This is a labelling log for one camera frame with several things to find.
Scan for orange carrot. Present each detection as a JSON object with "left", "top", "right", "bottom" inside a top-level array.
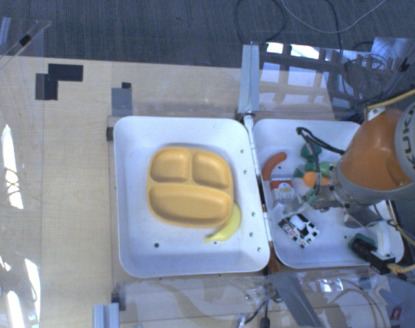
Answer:
[{"left": 293, "top": 167, "right": 332, "bottom": 188}]

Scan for red sausage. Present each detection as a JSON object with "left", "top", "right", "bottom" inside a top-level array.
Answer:
[{"left": 260, "top": 151, "right": 288, "bottom": 182}]

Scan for red and white carton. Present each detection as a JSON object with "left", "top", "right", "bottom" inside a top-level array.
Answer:
[{"left": 269, "top": 177, "right": 296, "bottom": 206}]

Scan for green broccoli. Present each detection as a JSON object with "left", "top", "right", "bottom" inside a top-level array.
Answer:
[{"left": 299, "top": 143, "right": 323, "bottom": 161}]

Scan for white plastic tray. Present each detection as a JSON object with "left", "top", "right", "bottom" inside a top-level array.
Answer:
[
  {"left": 112, "top": 115, "right": 271, "bottom": 279},
  {"left": 252, "top": 118, "right": 405, "bottom": 270}
]

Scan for green grapes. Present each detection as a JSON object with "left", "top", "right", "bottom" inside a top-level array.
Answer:
[{"left": 304, "top": 161, "right": 337, "bottom": 178}]

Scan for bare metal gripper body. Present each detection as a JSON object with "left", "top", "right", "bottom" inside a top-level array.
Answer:
[{"left": 306, "top": 184, "right": 351, "bottom": 212}]

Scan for yellow banana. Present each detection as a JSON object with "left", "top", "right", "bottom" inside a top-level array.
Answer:
[{"left": 204, "top": 203, "right": 243, "bottom": 243}]

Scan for yellow divided plate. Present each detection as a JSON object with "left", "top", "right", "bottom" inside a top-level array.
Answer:
[{"left": 146, "top": 145, "right": 236, "bottom": 229}]

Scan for black cylinder on white bracket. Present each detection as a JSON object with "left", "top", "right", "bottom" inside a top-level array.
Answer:
[{"left": 349, "top": 219, "right": 398, "bottom": 275}]

